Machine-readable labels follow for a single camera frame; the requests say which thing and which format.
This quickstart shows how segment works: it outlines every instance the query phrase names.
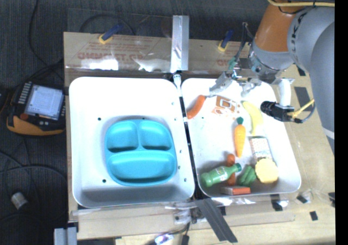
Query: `toy banana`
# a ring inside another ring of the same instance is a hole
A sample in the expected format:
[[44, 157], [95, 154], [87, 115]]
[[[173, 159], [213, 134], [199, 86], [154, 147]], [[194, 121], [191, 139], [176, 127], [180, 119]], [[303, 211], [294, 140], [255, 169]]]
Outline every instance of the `toy banana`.
[[257, 128], [257, 126], [263, 124], [262, 113], [261, 113], [259, 108], [257, 108], [254, 104], [252, 104], [250, 102], [243, 101], [242, 105], [243, 105], [243, 107], [246, 109], [246, 111], [248, 112], [248, 114], [251, 117], [251, 121], [252, 121], [252, 135], [255, 136], [256, 135], [256, 128]]

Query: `toy green bottle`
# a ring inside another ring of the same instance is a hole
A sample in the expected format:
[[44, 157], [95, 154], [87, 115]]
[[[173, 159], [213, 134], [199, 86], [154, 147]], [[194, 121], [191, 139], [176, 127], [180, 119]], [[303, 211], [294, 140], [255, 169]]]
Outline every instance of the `toy green bottle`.
[[226, 181], [229, 179], [231, 174], [238, 171], [241, 171], [241, 165], [239, 163], [236, 163], [231, 167], [221, 166], [211, 170], [208, 173], [203, 173], [201, 175], [201, 180], [206, 187], [210, 187], [216, 183]]

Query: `wooden table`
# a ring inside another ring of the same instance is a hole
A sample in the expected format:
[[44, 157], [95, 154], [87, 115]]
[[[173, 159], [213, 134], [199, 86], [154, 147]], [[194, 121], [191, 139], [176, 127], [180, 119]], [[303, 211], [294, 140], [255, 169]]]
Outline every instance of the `wooden table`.
[[[78, 41], [79, 35], [75, 34], [74, 39]], [[65, 35], [65, 64], [67, 65], [72, 44], [67, 43], [66, 37], [67, 35]], [[216, 47], [218, 43], [194, 40], [192, 44], [200, 47], [199, 52], [204, 54], [204, 58], [208, 58], [207, 53], [212, 52], [212, 47]], [[231, 45], [231, 48], [233, 48], [232, 52], [237, 51], [238, 45]], [[214, 66], [221, 68], [221, 71], [226, 70], [225, 64]], [[114, 74], [120, 75], [109, 71], [86, 72], [86, 70], [65, 68], [65, 86], [68, 88], [71, 81], [79, 76], [112, 76]], [[306, 88], [309, 97], [313, 97], [309, 76], [300, 76], [295, 65], [287, 69], [283, 77], [295, 79], [292, 83], [291, 98], [291, 105], [295, 109], [299, 108], [300, 104], [294, 87]], [[66, 103], [69, 214], [70, 222], [75, 222], [78, 226], [78, 240], [112, 238], [114, 243], [119, 245], [148, 244], [161, 233], [184, 227], [184, 224], [179, 224], [175, 219], [182, 212], [178, 209], [169, 209], [162, 204], [79, 209], [73, 198], [71, 186], [69, 96], [66, 97]], [[335, 192], [334, 156], [322, 131], [319, 116], [317, 112], [314, 112], [305, 123], [285, 123], [285, 127], [301, 173], [302, 185], [299, 191], [280, 196], [280, 200], [287, 203], [283, 211], [275, 211], [270, 197], [260, 197], [255, 198], [253, 204], [226, 206], [225, 220], [231, 226], [239, 244], [335, 244], [335, 207], [328, 195]], [[307, 202], [301, 202], [298, 196], [306, 198]], [[188, 235], [190, 245], [228, 243], [218, 240], [205, 219], [191, 224]], [[181, 234], [174, 237], [166, 244], [181, 243]]]

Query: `device screen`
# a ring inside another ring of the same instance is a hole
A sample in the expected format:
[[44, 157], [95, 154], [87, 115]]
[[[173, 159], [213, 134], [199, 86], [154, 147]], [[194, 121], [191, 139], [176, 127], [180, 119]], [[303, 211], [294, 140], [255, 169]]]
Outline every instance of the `device screen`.
[[62, 90], [34, 84], [25, 113], [58, 120], [63, 98]]

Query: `blue bowl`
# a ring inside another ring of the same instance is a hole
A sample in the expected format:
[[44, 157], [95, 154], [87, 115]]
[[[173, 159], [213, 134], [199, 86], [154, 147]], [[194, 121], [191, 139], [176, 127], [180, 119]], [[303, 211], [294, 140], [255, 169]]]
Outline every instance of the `blue bowl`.
[[125, 186], [165, 183], [177, 169], [170, 131], [151, 120], [124, 120], [111, 125], [105, 135], [105, 159], [111, 178]]

